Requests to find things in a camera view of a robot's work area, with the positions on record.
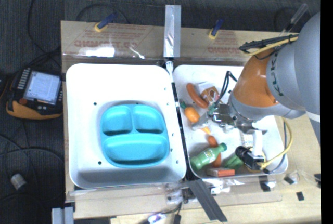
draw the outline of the blue plate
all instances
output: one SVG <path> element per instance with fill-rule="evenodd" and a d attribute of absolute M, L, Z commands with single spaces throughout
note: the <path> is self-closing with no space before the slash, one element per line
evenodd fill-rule
<path fill-rule="evenodd" d="M 100 121 L 102 151 L 116 167 L 142 168 L 161 163 L 169 154 L 162 114 L 142 104 L 108 108 Z"/>

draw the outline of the blue and yellow clip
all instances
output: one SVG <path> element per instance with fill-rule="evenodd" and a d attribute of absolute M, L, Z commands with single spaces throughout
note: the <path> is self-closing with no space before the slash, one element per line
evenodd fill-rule
<path fill-rule="evenodd" d="M 221 28 L 222 23 L 223 23 L 223 19 L 219 19 L 216 21 L 215 26 L 209 31 L 208 36 L 210 39 L 215 39 L 217 37 L 218 31 Z"/>
<path fill-rule="evenodd" d="M 107 16 L 106 18 L 104 18 L 101 22 L 95 24 L 95 30 L 96 32 L 100 33 L 101 31 L 103 31 L 106 26 L 113 22 L 113 20 L 117 17 L 117 13 L 114 12 L 112 14 L 110 14 L 109 16 Z"/>

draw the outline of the toy bottle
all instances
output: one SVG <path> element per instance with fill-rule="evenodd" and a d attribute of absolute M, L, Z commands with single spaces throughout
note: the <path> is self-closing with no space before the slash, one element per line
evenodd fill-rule
<path fill-rule="evenodd" d="M 213 163 L 217 159 L 218 155 L 227 150 L 225 143 L 221 143 L 217 147 L 210 147 L 202 151 L 197 156 L 190 158 L 191 167 L 195 170 L 200 170 L 204 166 Z"/>

